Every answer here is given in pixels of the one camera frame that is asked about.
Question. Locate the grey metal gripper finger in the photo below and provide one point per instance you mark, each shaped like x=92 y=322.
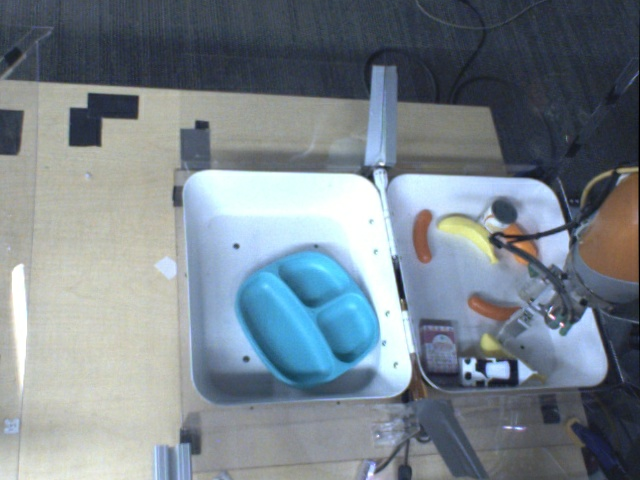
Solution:
x=534 y=286
x=514 y=331

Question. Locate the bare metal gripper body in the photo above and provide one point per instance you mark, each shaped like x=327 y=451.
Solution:
x=560 y=302

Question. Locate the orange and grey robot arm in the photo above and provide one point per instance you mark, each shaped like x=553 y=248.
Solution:
x=612 y=238

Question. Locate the small yellow banana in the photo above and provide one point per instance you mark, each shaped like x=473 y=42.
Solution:
x=492 y=345

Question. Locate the orange sausage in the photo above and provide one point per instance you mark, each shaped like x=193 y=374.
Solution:
x=423 y=235
x=490 y=307

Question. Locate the black and white carton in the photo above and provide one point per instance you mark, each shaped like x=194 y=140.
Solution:
x=492 y=372

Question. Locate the orange carrot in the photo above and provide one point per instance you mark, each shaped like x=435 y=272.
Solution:
x=520 y=240

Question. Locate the red carton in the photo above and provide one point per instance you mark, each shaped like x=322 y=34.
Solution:
x=439 y=348

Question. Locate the white plastic tray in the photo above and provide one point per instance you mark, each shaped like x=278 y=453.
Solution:
x=220 y=318
x=450 y=288

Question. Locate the small can with grey lid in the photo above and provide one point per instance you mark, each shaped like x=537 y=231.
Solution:
x=502 y=210

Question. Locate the blue divided plate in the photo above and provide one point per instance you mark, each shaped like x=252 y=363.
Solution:
x=300 y=318

